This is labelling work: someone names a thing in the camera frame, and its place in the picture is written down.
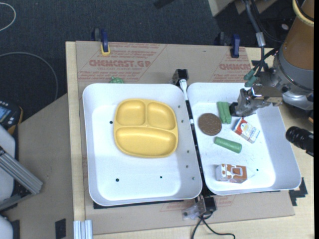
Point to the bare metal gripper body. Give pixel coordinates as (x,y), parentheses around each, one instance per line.
(268,88)

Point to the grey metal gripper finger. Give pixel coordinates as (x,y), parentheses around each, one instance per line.
(242,104)
(252,106)

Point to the green ribbed celery stick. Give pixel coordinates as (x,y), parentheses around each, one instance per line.
(224,113)

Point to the small white and orange carton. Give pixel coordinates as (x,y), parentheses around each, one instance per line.
(246,131)

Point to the brown round biscuit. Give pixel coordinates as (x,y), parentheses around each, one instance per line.
(209,124)

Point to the green smooth cylinder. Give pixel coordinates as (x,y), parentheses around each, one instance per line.
(228,145)

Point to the thin black and white rod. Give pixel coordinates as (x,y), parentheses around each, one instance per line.
(191,119)

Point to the white plastic tray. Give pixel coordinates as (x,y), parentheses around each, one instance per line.
(139,175)
(271,158)

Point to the brown cardboard board red print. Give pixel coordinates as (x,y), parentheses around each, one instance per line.
(154,58)

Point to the yellow divided plate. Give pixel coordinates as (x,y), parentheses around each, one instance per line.
(145,136)

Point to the green broccoli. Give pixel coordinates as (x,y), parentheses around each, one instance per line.
(116,80)

